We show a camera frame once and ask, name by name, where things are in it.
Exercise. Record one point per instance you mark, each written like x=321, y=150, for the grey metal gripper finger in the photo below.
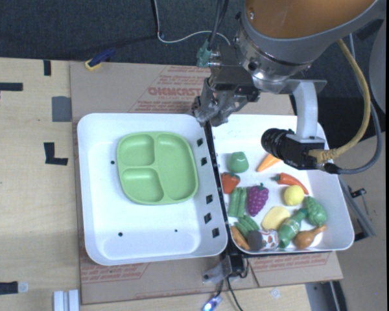
x=225, y=110
x=205, y=109

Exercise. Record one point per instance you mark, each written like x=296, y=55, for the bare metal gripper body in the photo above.
x=233, y=76

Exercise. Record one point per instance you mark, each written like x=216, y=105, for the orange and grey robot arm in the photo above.
x=304, y=8

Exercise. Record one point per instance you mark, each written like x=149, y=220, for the green bell pepper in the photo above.
x=238, y=162

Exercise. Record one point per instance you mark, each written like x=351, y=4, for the plain orange carrot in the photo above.
x=266, y=164

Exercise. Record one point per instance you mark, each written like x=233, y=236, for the green divided plate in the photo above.
x=157, y=168

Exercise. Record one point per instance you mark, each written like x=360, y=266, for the brown cardboard board red print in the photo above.
x=123, y=86

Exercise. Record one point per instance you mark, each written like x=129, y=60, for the green asparagus bundle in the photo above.
x=237, y=202

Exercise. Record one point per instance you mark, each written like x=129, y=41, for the purple grapes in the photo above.
x=257, y=199

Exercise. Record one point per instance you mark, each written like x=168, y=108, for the orange carrot with green top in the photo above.
x=290, y=180

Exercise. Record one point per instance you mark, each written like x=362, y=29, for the yellow lemon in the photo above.
x=293, y=195

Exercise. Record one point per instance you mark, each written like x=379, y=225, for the green pea pods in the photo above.
x=246, y=223

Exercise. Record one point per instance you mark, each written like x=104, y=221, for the yellow potato chip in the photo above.
x=274, y=217

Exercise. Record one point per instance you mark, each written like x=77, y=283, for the orange bread stick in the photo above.
x=240, y=237

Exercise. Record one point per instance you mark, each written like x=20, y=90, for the grey round mushroom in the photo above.
x=255, y=240

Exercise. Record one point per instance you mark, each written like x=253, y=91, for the white plastic tray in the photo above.
x=149, y=232
x=327, y=199

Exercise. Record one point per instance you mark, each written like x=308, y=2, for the green grapes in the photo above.
x=316, y=211

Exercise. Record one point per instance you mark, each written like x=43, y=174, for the green bottle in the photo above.
x=288, y=230

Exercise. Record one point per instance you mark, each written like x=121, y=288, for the white and red can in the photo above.
x=271, y=239

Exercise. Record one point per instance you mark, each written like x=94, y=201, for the brown chicken drumstick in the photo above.
x=306, y=237

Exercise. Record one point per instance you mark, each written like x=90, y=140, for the black cylinder on white bracket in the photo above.
x=306, y=109

